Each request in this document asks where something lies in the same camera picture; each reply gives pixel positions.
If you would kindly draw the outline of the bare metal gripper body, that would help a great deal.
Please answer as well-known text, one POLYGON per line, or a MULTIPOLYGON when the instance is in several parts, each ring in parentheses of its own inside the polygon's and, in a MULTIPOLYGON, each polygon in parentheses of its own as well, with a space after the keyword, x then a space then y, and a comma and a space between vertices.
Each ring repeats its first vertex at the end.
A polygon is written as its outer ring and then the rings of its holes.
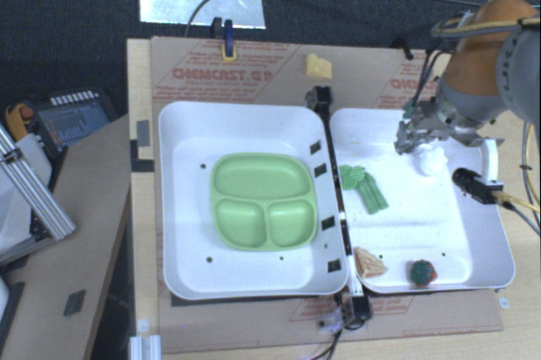
POLYGON ((464 108, 466 112, 461 112, 445 97, 432 97, 416 104, 409 101, 404 106, 404 122, 408 123, 411 135, 427 130, 432 141, 454 139, 464 146, 481 146, 487 138, 478 131, 495 121, 504 111, 504 104, 495 97, 474 97, 473 101, 465 102, 464 108))

